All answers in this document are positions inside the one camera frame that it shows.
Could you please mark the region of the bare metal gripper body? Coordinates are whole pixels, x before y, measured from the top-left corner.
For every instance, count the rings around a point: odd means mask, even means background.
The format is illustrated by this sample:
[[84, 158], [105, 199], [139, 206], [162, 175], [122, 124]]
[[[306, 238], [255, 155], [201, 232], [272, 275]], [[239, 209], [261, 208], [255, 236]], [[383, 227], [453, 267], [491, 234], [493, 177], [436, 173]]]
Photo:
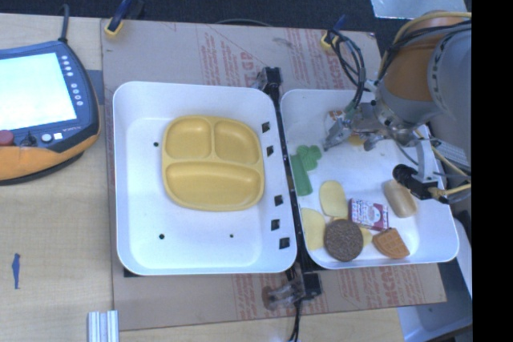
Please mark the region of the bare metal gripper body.
[[349, 133], [358, 135], [363, 142], [366, 133], [382, 134], [386, 137], [384, 140], [393, 140], [405, 147], [415, 140], [417, 125], [398, 116], [383, 102], [360, 103], [344, 120]]

